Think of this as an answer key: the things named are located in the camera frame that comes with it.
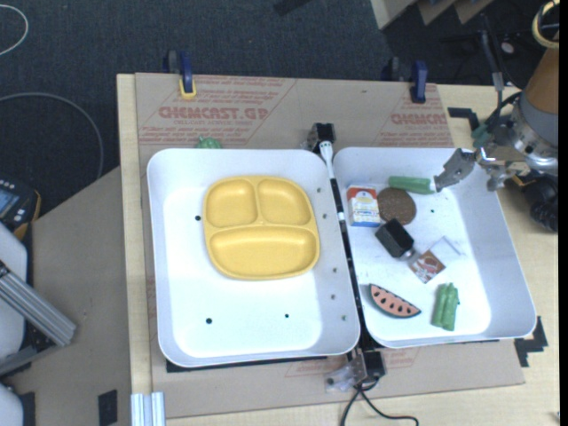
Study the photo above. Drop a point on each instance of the brown round biscuit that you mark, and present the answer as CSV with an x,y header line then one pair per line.
x,y
397,202

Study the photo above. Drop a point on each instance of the black square bottle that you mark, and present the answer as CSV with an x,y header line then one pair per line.
x,y
392,237

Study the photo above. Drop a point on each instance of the white paper card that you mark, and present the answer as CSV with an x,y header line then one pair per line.
x,y
446,243

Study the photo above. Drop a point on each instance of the green toy cucumber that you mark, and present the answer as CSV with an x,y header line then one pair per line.
x,y
410,183

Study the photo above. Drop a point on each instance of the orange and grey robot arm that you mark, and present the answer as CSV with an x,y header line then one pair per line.
x,y
543,87

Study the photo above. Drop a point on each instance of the red watermelon slice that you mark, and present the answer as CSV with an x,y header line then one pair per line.
x,y
390,304

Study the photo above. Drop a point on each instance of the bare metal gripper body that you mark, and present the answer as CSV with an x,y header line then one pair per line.
x,y
532,155

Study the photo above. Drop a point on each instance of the thin black and white rod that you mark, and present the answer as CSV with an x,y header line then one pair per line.
x,y
341,211

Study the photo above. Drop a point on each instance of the brown cardboard board, red print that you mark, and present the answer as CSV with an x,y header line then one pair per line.
x,y
275,104

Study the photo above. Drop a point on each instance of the brown and white packet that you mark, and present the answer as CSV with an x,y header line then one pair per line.
x,y
427,266

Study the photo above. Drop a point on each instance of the yellow divided plate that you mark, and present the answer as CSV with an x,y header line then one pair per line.
x,y
262,246

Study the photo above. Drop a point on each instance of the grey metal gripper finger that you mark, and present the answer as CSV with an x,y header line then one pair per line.
x,y
457,167
497,179

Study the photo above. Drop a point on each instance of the green toy pepper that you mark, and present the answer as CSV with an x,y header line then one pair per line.
x,y
209,143

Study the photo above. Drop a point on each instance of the white plastic tray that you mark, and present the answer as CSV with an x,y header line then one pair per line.
x,y
466,282
248,317

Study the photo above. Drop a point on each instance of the orange and white carton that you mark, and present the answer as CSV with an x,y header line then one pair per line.
x,y
363,207

